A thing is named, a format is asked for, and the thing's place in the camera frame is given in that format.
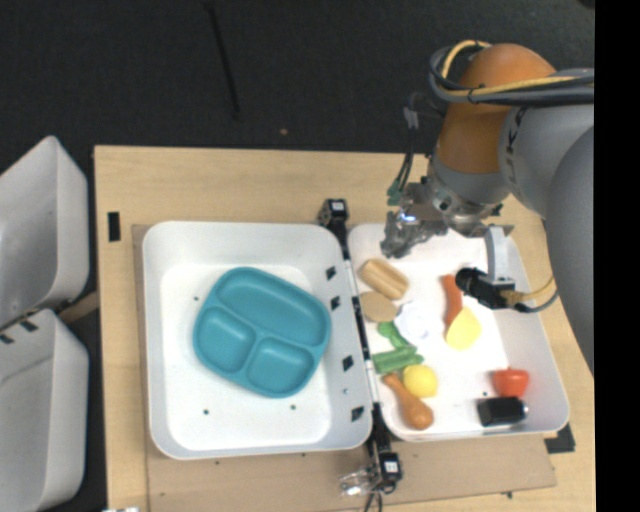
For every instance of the blue divided plate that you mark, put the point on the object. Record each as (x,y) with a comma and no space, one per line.
(260,320)

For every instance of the black cylinder on white bracket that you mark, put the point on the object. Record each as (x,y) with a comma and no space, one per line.
(487,287)

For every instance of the tan round biscuit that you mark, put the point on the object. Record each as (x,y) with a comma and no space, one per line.
(377,306)

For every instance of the green pea pod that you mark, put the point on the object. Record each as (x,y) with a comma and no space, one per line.
(392,334)

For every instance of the tan hot dog bun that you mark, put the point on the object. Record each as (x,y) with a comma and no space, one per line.
(382,277)

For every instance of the green bean bundle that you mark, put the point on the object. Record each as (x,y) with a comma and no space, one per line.
(397,359)

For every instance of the yellow lemon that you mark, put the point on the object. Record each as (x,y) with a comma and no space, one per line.
(421,381)

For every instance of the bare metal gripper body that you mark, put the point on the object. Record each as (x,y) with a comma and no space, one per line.
(452,210)

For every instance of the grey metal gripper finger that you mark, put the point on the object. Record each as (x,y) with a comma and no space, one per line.
(417,235)
(391,242)

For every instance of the white plastic tray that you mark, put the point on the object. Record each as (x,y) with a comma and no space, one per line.
(180,360)
(520,345)

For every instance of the thin black and white rod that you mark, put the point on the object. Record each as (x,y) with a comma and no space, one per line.
(361,330)

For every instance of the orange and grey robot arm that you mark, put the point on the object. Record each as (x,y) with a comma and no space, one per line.
(550,165)

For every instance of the red bell pepper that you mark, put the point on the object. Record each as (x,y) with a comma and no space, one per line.
(511,382)

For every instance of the yellow wedge slice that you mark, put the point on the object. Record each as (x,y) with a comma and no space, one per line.
(464,331)

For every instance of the brown chicken drumstick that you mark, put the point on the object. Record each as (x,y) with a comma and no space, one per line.
(412,407)

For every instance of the black small can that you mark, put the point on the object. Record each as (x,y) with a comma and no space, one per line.
(500,412)

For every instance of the white round lid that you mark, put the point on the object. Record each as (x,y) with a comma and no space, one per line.
(417,320)

